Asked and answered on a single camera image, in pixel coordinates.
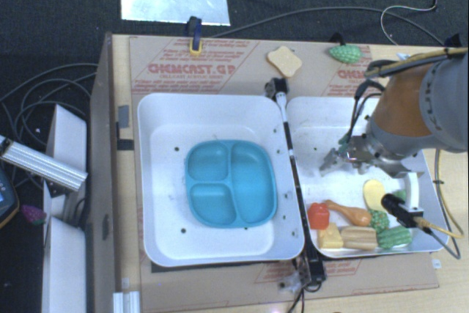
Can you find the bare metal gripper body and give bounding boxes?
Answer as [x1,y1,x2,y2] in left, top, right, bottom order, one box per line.
[342,135,415,179]

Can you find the white plastic tray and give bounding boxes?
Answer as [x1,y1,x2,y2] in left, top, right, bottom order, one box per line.
[285,95,450,260]
[136,92,306,268]

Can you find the yellow oval chip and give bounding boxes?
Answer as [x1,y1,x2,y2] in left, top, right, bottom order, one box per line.
[362,179,387,213]

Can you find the thin black and white rod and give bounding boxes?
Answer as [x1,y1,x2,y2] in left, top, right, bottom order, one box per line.
[277,91,319,270]

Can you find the red bell pepper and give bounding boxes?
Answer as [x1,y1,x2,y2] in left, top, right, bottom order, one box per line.
[306,202,331,231]

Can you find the brown chicken drumstick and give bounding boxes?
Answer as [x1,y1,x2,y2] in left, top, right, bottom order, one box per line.
[323,199,372,227]

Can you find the green broccoli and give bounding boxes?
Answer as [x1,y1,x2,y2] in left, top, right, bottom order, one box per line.
[367,208,391,232]

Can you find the yellow cheese wedge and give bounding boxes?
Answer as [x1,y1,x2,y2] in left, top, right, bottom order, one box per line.
[317,222,345,251]

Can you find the tan ridged bread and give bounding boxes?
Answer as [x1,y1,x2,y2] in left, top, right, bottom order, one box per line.
[340,225,379,251]

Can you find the green bumpy cucumber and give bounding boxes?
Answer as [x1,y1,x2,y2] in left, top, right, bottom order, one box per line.
[376,224,413,250]

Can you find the blue divided plate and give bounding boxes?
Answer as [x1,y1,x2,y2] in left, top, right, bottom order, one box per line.
[184,139,278,229]

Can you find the green grapes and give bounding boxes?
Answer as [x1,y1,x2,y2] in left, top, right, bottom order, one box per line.
[328,43,364,66]

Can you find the tan toast slice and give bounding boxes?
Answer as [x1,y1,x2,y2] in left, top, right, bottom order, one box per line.
[266,45,303,78]

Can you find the brown cardboard board red print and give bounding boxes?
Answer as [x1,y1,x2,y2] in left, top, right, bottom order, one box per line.
[128,35,440,306]

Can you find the purple grapes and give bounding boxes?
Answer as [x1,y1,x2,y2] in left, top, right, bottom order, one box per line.
[20,204,48,227]

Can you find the black block with thin wires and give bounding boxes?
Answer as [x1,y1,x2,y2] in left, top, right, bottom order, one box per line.
[265,77,291,98]
[292,255,328,287]

